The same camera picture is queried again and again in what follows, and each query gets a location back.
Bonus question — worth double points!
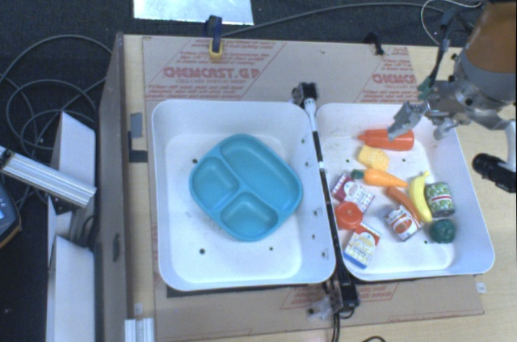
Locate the blue divided plate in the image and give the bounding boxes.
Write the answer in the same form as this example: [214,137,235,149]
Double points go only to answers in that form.
[187,133,305,243]

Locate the green broccoli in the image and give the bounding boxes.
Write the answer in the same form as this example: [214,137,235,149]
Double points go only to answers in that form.
[427,218,458,244]

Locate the yellow and white carton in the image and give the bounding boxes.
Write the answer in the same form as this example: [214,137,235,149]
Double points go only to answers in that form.
[343,222,382,270]

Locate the red and white carton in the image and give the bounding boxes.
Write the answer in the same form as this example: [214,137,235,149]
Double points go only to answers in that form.
[330,172,376,214]

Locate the thin black and white rod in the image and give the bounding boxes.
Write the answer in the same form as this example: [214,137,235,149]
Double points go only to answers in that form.
[305,99,349,285]

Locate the orange carrot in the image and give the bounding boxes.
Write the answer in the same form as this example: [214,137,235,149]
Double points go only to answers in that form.
[350,167,410,189]

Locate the black cylinder on white bracket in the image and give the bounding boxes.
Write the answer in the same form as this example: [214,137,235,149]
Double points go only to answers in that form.
[472,117,517,194]

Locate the yellow banana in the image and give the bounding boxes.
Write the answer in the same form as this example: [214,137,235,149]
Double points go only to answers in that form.
[408,170,435,224]

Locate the black block with thin wires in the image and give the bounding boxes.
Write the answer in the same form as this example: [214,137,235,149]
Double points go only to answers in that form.
[292,82,321,104]
[330,278,361,312]

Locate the white plastic tray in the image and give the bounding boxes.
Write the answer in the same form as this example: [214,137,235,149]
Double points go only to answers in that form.
[150,98,338,292]
[314,102,497,283]

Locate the red and white can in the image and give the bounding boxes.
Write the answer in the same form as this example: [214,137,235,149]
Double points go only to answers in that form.
[383,205,423,243]

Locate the green and white can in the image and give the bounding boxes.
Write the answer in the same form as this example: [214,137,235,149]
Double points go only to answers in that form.
[424,181,456,219]

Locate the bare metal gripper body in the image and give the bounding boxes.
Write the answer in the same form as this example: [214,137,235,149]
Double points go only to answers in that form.
[421,82,516,128]

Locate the brown cardboard board red print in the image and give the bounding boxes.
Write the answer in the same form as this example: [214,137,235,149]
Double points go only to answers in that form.
[141,36,485,334]

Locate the orange sausage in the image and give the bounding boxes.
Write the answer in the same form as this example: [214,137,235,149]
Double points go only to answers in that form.
[385,186,422,222]

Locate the yellow toy fries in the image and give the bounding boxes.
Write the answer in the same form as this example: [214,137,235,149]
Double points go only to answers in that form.
[357,145,391,172]

